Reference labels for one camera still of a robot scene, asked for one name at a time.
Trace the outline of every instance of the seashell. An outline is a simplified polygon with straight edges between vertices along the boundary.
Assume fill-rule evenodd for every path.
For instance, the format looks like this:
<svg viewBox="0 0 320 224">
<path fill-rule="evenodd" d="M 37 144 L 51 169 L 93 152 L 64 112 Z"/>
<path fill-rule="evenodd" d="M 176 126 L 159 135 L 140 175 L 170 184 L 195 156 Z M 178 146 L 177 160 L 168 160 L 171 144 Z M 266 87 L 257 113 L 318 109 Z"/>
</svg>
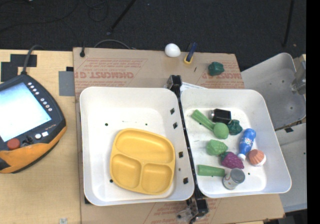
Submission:
<svg viewBox="0 0 320 224">
<path fill-rule="evenodd" d="M 249 161 L 254 166 L 262 166 L 266 161 L 266 155 L 261 150 L 253 149 L 248 153 Z"/>
</svg>

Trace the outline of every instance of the metal can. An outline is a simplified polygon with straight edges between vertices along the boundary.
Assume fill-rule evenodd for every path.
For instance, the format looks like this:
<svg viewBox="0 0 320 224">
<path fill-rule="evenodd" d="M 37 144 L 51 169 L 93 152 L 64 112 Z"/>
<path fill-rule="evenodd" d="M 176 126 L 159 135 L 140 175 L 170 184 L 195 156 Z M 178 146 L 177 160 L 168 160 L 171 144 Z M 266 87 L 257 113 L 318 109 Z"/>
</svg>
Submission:
<svg viewBox="0 0 320 224">
<path fill-rule="evenodd" d="M 245 173 L 241 169 L 234 168 L 224 176 L 222 182 L 225 188 L 235 189 L 236 186 L 244 182 L 245 176 Z"/>
</svg>

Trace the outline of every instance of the screen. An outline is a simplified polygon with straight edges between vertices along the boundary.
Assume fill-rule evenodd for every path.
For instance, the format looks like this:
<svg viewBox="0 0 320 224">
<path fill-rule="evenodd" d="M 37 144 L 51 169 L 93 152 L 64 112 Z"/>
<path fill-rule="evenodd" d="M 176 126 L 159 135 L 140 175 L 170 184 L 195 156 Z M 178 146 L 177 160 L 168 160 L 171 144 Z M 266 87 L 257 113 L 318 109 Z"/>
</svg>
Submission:
<svg viewBox="0 0 320 224">
<path fill-rule="evenodd" d="M 0 137 L 4 142 L 50 120 L 24 83 L 0 91 Z"/>
</svg>

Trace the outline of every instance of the white ball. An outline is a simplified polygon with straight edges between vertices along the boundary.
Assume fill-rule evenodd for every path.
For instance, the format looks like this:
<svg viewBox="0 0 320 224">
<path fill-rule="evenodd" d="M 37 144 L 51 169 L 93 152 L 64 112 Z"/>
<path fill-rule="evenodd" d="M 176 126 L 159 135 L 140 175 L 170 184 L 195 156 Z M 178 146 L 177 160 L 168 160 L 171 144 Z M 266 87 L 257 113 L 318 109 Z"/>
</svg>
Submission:
<svg viewBox="0 0 320 224">
<path fill-rule="evenodd" d="M 181 54 L 180 48 L 174 43 L 170 43 L 166 45 L 164 52 L 168 57 L 171 57 L 171 58 L 178 57 Z"/>
</svg>

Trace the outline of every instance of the red button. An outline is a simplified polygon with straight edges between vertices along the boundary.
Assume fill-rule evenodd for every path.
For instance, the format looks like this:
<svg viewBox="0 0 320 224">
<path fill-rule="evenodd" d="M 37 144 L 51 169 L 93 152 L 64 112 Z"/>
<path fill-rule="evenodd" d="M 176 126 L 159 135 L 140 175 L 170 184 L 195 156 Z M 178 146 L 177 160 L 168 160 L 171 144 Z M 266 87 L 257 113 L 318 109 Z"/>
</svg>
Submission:
<svg viewBox="0 0 320 224">
<path fill-rule="evenodd" d="M 15 150 L 20 147 L 20 140 L 12 138 L 6 144 L 10 150 Z"/>
</svg>

